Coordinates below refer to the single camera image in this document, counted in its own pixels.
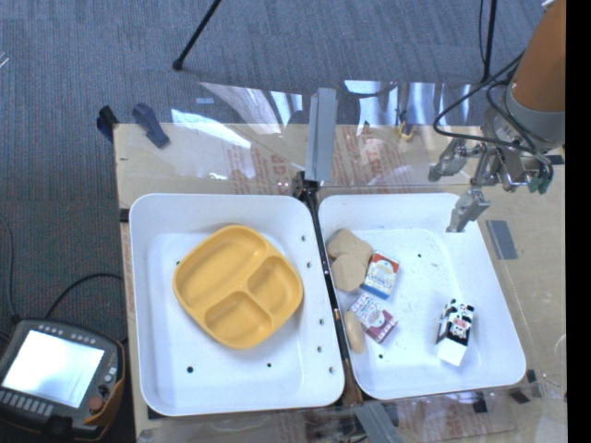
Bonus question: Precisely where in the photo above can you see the white blue red carton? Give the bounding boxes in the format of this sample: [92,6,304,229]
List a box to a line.
[359,250,402,301]

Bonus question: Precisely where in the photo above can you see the tan bread slice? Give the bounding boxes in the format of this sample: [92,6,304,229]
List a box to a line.
[326,228,375,263]
[331,252,368,293]

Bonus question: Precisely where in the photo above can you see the black tripod leg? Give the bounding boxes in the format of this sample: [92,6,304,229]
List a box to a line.
[172,0,235,71]

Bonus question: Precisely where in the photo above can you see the black stand pole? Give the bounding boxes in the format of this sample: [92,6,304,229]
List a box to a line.
[478,0,503,85]

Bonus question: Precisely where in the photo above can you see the yellow divided plate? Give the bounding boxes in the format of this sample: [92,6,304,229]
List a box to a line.
[172,223,305,351]

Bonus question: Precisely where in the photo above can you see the brown cardboard board red print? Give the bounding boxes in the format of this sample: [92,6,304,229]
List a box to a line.
[113,122,567,443]

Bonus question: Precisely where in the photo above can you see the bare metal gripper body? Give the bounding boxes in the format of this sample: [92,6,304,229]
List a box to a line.
[472,107,553,192]

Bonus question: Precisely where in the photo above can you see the tan oval biscuit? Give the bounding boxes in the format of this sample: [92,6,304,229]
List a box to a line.
[343,309,368,355]

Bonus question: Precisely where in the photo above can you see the white plastic tray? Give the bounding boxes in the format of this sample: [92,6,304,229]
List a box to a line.
[127,192,346,417]
[317,192,528,401]

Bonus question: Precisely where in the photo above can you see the black block with wires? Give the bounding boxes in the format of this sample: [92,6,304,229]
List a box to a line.
[291,173,320,202]

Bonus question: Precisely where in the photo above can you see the dark red white carton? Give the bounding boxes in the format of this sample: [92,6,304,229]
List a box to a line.
[347,292,399,345]

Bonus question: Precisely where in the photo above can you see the black white cow-print carton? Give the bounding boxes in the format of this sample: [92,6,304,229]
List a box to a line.
[434,298,476,368]

